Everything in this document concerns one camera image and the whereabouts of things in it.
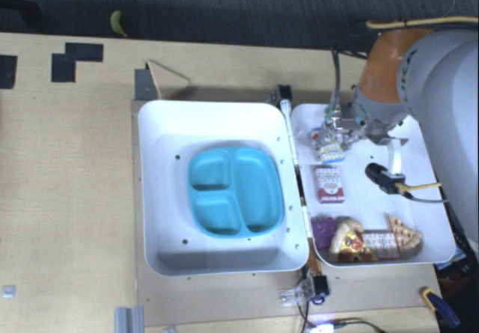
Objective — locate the thin black and white rod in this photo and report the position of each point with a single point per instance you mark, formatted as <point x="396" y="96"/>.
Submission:
<point x="293" y="148"/>

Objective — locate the pizza slice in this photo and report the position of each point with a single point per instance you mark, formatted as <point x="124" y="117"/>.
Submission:
<point x="350" y="243"/>
<point x="406" y="236"/>

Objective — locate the yellow banana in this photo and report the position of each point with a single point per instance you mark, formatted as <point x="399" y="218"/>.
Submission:
<point x="116" y="22"/>

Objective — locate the blue divided plate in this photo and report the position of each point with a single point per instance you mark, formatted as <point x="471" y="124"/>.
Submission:
<point x="258" y="189"/>

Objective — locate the white and blue small carton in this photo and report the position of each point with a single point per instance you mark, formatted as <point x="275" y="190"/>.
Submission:
<point x="331" y="153"/>

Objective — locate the pale wood board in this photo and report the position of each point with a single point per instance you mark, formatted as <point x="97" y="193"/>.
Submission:
<point x="232" y="294"/>

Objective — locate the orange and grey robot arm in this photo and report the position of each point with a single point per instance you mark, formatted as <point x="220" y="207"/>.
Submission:
<point x="445" y="107"/>

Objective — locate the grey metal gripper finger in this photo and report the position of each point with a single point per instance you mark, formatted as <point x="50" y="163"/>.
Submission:
<point x="346" y="143"/>
<point x="318" y="138"/>

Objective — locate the purple grapes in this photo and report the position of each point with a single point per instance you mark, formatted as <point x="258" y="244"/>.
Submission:
<point x="322" y="232"/>

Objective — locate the white plastic tray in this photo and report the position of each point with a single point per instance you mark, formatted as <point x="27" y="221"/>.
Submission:
<point x="164" y="193"/>
<point x="370" y="208"/>

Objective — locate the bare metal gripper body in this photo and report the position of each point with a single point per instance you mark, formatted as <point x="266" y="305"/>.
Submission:
<point x="350" y="128"/>

